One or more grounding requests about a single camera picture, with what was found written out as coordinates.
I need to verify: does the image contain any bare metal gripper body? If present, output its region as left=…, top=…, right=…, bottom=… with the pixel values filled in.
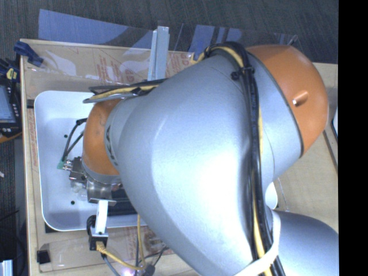
left=68, top=156, right=122, bottom=206

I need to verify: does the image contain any black rectangular block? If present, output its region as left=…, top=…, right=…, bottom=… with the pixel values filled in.
left=108, top=187, right=139, bottom=217

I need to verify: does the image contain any white plastic tray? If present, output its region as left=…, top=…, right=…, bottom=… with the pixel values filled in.
left=264, top=181, right=279, bottom=211
left=33, top=90, right=148, bottom=232

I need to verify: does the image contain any brown cardboard board red print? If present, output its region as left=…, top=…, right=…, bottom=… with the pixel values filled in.
left=24, top=43, right=288, bottom=273

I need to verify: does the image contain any black cylinder on white bracket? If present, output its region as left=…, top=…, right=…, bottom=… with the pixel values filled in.
left=87, top=200, right=110, bottom=252

